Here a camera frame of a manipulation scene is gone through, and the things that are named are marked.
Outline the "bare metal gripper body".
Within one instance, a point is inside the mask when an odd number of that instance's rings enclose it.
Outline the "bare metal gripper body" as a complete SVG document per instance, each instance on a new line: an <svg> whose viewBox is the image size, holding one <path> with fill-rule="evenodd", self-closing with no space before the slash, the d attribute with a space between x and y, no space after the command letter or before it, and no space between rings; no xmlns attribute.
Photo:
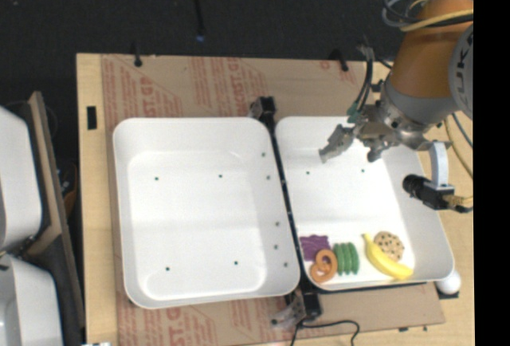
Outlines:
<svg viewBox="0 0 510 346"><path fill-rule="evenodd" d="M422 124L404 115L387 102L366 104L351 114L354 135L372 150L385 150L404 145L415 151L426 151L433 144L425 134L431 124Z"/></svg>

